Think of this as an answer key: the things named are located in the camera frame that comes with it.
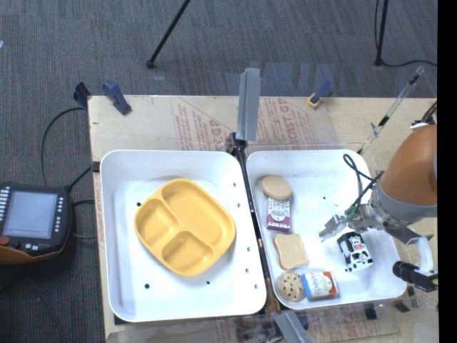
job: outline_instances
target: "white tray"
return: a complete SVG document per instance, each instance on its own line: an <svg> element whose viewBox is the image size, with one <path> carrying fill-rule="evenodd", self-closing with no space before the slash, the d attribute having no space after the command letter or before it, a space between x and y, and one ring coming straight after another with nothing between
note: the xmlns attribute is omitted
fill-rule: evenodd
<svg viewBox="0 0 457 343"><path fill-rule="evenodd" d="M368 269L352 273L345 272L346 263L336 240L353 230L346 227L325 242L319 239L318 233L324 224L334 214L344 214L358 196L356 173L344 162L344 154L351 156L358 169L369 175L364 159L351 150L257 151L247 159L246 170L273 284L285 271L279 265L272 240L278 232L266 228L267 198L262 192L261 180L267 175L283 177L292 187L291 232L301 235L309 257L308 268L331 270L336 278L339 296L329 299L305 298L290 302L283 299L274 286L278 300L290 309L387 300L405 292L406 282L392 272L399 256L392 237L385 231L369 230L362 234L374 263ZM362 181L363 187L369 183L364 177ZM371 191L366 193L363 202L370 194ZM292 269L298 274L306 270L305 267Z"/></svg>
<svg viewBox="0 0 457 343"><path fill-rule="evenodd" d="M241 167L219 151L116 150L101 161L109 303L127 322L254 314L266 288ZM137 203L175 178L196 182L233 217L228 250L195 277L174 274L134 231Z"/></svg>

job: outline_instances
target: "bread slice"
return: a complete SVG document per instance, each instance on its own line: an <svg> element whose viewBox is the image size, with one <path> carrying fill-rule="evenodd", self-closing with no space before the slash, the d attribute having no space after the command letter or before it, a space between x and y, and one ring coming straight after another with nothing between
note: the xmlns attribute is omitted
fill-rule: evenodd
<svg viewBox="0 0 457 343"><path fill-rule="evenodd" d="M282 269L293 269L308 264L308 255L298 234L276 234L273 244L278 252Z"/></svg>

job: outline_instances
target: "blue clamp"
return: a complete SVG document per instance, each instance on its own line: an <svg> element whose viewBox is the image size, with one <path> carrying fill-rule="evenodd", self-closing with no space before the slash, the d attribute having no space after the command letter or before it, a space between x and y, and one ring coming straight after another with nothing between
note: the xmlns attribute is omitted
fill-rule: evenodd
<svg viewBox="0 0 457 343"><path fill-rule="evenodd" d="M82 106L84 109L87 109L87 98L91 96L89 90L87 90L86 85L81 81L73 91L74 100Z"/></svg>
<svg viewBox="0 0 457 343"><path fill-rule="evenodd" d="M322 96L330 96L333 93L333 89L330 87L330 82L325 81L323 85L318 89L318 91L314 94L312 94L306 103L311 107L311 108L316 108L319 104L319 100L321 99Z"/></svg>
<svg viewBox="0 0 457 343"><path fill-rule="evenodd" d="M131 106L126 102L122 91L119 88L119 85L113 80L106 80L103 83L103 91L105 95L109 96L110 98L114 99L114 106L118 111L122 114L131 111Z"/></svg>

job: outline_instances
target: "gray floor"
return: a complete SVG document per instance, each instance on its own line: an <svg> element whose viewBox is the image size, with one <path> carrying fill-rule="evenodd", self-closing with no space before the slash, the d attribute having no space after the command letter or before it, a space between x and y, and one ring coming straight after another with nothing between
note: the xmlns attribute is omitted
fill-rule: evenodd
<svg viewBox="0 0 457 343"><path fill-rule="evenodd" d="M309 96L328 80L333 96L394 98L422 66L410 97L437 97L438 0L389 0L380 66L383 0L376 19L377 0L191 0L148 69L183 1L0 0L0 182L44 183L44 132L78 106L81 81L94 95L107 79L125 94L238 95L239 75L257 67L262 96ZM65 114L46 137L46 184L70 184L90 158L86 113ZM71 195L92 198L89 174ZM74 221L94 234L93 205ZM21 267L0 293L0 342L102 342L98 271L96 241L75 237Z"/></svg>

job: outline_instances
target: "metal bracket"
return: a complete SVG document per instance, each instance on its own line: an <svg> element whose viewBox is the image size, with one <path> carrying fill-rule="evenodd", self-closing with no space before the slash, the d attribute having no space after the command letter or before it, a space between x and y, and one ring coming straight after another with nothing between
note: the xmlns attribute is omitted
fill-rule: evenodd
<svg viewBox="0 0 457 343"><path fill-rule="evenodd" d="M238 140L256 140L260 85L259 69L246 69L241 74L238 127L235 135Z"/></svg>

